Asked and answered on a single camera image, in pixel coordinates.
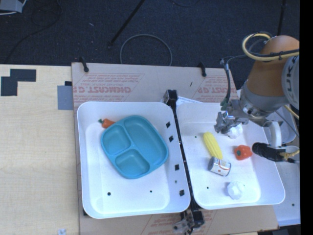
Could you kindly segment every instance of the blue divided tray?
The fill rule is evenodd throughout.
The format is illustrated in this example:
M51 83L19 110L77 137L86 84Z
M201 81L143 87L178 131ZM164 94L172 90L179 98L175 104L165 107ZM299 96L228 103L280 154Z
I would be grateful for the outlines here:
M162 136L141 116L126 117L108 127L101 135L101 145L117 171L128 179L147 175L168 158Z

